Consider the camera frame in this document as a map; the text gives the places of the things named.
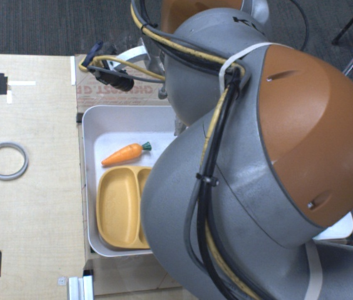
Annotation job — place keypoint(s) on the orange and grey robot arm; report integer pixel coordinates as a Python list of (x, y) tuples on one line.
[(258, 155)]

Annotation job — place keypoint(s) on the orange carrot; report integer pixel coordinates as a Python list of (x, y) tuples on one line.
[(123, 154)]

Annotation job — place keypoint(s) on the white plastic tray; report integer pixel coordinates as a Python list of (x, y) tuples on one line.
[(339, 230), (120, 136)]

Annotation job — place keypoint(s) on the yellow divided plate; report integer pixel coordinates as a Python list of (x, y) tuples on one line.
[(117, 205)]

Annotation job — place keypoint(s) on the black cylinder on white bracket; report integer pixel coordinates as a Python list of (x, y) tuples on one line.
[(118, 81)]

